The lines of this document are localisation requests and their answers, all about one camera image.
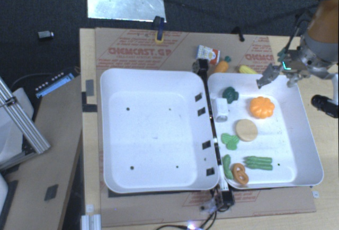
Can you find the green asparagus bundle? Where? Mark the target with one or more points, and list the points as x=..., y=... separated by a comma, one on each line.
x=258, y=163

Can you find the dark green broccoli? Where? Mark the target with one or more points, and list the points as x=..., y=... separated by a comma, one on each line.
x=230, y=94

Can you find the black cylinder on white bracket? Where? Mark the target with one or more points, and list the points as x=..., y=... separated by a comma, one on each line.
x=324, y=103

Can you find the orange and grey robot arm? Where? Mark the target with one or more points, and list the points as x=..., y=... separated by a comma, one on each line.
x=324, y=19

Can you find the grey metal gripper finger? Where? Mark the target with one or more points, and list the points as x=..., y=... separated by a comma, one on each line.
x=293, y=81
x=269, y=74

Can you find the orange pumpkin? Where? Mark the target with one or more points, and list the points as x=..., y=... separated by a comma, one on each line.
x=262, y=107

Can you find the green lettuce leaf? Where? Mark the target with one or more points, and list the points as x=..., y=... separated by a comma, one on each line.
x=230, y=141

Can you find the thin black and white rod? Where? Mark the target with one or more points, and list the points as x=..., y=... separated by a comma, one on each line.
x=213, y=128

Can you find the brown pretzel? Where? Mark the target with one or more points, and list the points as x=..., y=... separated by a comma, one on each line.
x=241, y=176

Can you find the orange carrot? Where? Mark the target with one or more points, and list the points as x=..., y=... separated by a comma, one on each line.
x=222, y=66

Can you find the white plastic tray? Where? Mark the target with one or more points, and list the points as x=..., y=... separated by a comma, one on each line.
x=153, y=131
x=286, y=141

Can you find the green pea pod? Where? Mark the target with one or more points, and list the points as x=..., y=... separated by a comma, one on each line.
x=227, y=166

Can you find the small black box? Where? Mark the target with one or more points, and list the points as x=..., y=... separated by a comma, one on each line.
x=45, y=35

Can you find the brown cardboard board red print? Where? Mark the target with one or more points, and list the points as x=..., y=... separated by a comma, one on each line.
x=148, y=51

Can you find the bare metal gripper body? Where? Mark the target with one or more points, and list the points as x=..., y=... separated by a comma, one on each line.
x=304, y=64

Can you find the tan round biscuit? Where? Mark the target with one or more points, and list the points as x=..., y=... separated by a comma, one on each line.
x=246, y=130

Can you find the white and red milk carton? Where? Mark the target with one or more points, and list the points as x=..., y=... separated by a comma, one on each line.
x=208, y=54

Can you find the yellow corn cob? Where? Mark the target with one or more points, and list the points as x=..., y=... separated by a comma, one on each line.
x=247, y=70

